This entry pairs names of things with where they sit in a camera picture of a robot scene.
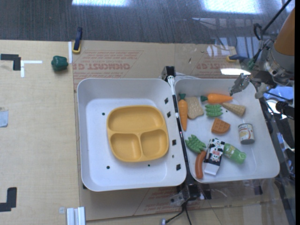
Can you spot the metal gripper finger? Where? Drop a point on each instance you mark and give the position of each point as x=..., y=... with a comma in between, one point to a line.
x=260, y=91
x=239, y=83

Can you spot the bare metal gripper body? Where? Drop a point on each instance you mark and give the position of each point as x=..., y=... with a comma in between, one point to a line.
x=279, y=75

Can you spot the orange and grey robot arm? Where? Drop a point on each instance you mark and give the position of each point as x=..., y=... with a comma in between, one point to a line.
x=284, y=39

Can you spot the orange carrot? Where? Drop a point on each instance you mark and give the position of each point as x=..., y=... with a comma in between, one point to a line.
x=219, y=98
x=183, y=111

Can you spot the tan ice cream cone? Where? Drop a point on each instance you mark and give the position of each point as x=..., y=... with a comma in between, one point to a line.
x=235, y=108

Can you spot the green pea pods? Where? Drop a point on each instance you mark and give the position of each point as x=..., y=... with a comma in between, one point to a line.
x=194, y=144
x=213, y=110

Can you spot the small white and yellow can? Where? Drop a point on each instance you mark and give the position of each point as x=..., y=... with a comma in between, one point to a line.
x=246, y=134

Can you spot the orange waffle piece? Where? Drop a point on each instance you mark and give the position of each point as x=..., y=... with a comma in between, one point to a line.
x=220, y=126

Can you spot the tan bread slice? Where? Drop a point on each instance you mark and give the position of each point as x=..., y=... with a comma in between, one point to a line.
x=195, y=107

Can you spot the white plastic tray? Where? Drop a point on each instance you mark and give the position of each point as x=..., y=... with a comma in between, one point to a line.
x=257, y=153
x=98, y=135

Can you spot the green bottle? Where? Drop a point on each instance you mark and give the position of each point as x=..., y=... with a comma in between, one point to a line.
x=234, y=153

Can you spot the cow print milk carton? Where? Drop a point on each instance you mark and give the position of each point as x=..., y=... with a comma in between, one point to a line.
x=214, y=156

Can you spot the orange sausage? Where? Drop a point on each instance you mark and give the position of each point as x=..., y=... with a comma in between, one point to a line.
x=199, y=165

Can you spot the yellow divided plate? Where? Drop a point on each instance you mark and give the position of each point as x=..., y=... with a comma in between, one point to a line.
x=136, y=118

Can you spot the brown cardboard board red print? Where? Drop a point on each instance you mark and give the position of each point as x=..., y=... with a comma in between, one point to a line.
x=122, y=60

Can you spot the green bell pepper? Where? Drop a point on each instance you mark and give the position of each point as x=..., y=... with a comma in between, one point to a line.
x=59, y=63

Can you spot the black cylinder on white bracket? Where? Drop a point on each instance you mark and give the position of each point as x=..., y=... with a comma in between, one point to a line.
x=285, y=108

